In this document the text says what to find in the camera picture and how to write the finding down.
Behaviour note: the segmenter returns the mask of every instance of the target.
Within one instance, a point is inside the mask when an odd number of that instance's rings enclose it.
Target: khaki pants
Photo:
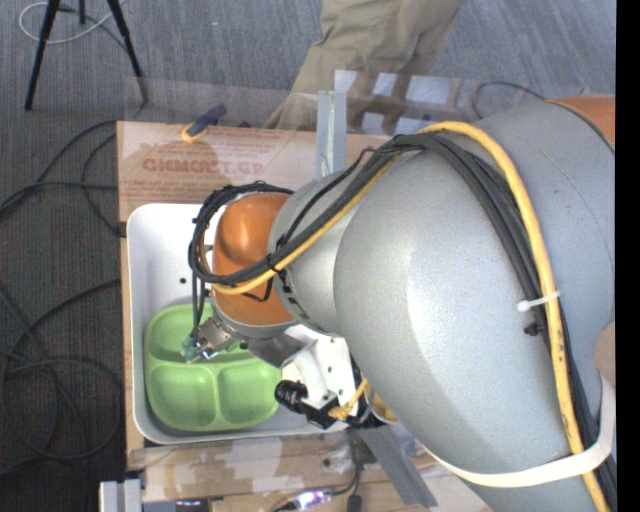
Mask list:
[[[336,70],[428,75],[464,0],[324,0],[323,38],[312,44],[291,94],[265,128],[315,130],[318,91]]]

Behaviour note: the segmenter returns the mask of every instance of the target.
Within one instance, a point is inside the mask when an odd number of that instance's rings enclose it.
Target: yellow cable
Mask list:
[[[333,409],[331,409],[329,411],[329,416],[331,418],[335,418],[340,421],[346,421],[346,419],[349,417],[349,413],[351,412],[351,409],[353,409],[353,406],[356,405],[356,402],[360,399],[366,387],[367,387],[367,379],[366,377],[362,377],[362,382],[360,382],[358,389],[356,389],[356,392],[349,399],[349,401],[344,405],[334,407]]]
[[[556,288],[553,282],[551,264],[542,238],[540,225],[533,209],[533,205],[531,204],[531,200],[529,199],[527,190],[518,175],[515,165],[507,153],[492,137],[480,128],[467,123],[445,121],[427,126],[418,133],[435,133],[442,131],[459,133],[473,139],[491,154],[500,169],[502,169],[511,192],[518,204],[522,220],[529,236],[531,250],[540,278],[542,296],[552,296],[556,291]],[[569,383],[569,373],[565,357],[565,336],[562,329],[562,317],[560,314],[558,299],[553,298],[547,301],[545,303],[545,309],[547,312],[549,337],[551,339],[551,357],[560,412],[562,414],[562,420],[571,451],[573,453],[581,453],[584,451],[584,445],[580,437],[580,430],[576,421],[573,401],[571,398],[571,386]],[[595,474],[590,471],[583,474],[582,478],[597,510],[601,512],[608,512],[609,507],[604,499],[602,489],[600,488]]]
[[[352,207],[355,205],[361,198],[364,196],[369,189],[373,186],[373,184],[380,179],[380,177],[391,167],[391,164],[394,162],[395,158],[390,160],[386,165],[384,165],[368,182],[362,187],[362,189],[355,195],[353,198],[342,207],[342,209],[337,212],[329,221],[322,226],[318,231],[316,231],[313,235],[309,237],[303,244],[300,245],[297,249],[295,249],[291,254],[287,257],[283,258],[280,262],[278,262],[274,267],[276,270],[282,270],[287,265],[289,265],[293,260],[295,260],[298,256],[300,256],[304,251],[306,251],[309,247],[311,247],[324,233],[329,231],[333,227],[333,225],[338,222]],[[240,295],[246,293],[250,290],[253,290],[255,287],[260,286],[263,283],[266,283],[269,279],[275,276],[276,273],[273,270],[267,270],[264,274],[252,279],[251,281],[246,282],[240,286],[227,286],[219,283],[213,283],[211,286],[216,292],[223,293],[226,295]]]

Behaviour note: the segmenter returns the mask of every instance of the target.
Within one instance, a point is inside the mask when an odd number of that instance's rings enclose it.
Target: person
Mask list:
[[[324,0],[313,43],[286,100],[264,128],[316,129],[318,91],[338,70],[428,75],[465,0]]]

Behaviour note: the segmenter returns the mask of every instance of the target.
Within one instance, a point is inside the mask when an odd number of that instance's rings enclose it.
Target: green plate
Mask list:
[[[209,316],[205,308],[202,321]],[[181,343],[192,329],[186,304],[163,309],[145,330],[145,387],[158,420],[185,432],[224,432],[273,416],[280,370],[240,348],[188,364]]]

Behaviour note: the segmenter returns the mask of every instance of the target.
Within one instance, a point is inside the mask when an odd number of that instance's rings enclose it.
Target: beige trousers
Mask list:
[[[428,75],[465,0],[324,0],[323,38],[307,52],[287,100],[265,128],[315,130],[318,91],[337,70]]]

